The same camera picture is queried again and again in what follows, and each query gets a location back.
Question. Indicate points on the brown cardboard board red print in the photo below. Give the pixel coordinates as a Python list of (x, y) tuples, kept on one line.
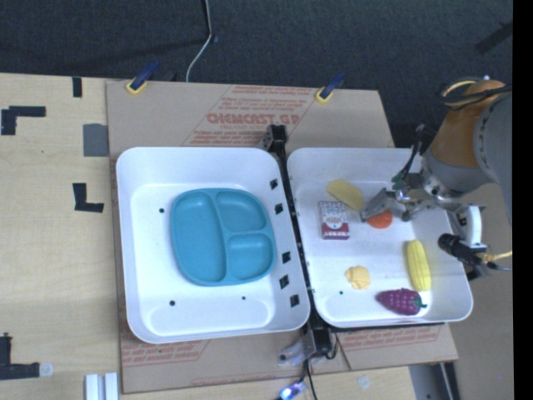
[(166, 115)]

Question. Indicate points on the purple toy grapes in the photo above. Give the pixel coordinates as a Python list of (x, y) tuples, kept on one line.
[(399, 301)]

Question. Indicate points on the black cylinder on white bracket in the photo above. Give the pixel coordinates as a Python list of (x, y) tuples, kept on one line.
[(456, 246)]

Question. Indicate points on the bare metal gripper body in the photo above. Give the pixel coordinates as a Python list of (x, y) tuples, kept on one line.
[(416, 192)]

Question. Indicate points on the pale yellow toy taco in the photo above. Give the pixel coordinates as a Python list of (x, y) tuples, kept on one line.
[(345, 193)]

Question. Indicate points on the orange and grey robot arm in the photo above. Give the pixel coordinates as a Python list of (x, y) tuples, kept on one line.
[(458, 140)]

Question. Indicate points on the yellow toy corn cob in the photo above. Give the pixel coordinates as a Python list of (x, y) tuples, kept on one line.
[(418, 265)]

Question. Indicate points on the thin black rod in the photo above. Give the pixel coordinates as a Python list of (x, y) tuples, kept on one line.
[(296, 231)]

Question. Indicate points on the orange toy fruit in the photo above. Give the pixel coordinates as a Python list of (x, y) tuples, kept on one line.
[(381, 221)]

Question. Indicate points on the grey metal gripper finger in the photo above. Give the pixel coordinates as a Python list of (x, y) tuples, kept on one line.
[(410, 214), (375, 206)]

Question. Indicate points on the blue divided plate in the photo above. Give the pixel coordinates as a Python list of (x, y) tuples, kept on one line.
[(200, 240)]

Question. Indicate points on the white plastic tray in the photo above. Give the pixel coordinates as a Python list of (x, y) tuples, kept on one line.
[(200, 315), (375, 261)]

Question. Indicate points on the small yellow lumpy toy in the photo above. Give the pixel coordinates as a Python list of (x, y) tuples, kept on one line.
[(358, 277)]

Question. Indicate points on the red and white carton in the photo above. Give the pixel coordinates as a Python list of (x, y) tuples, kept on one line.
[(333, 221)]

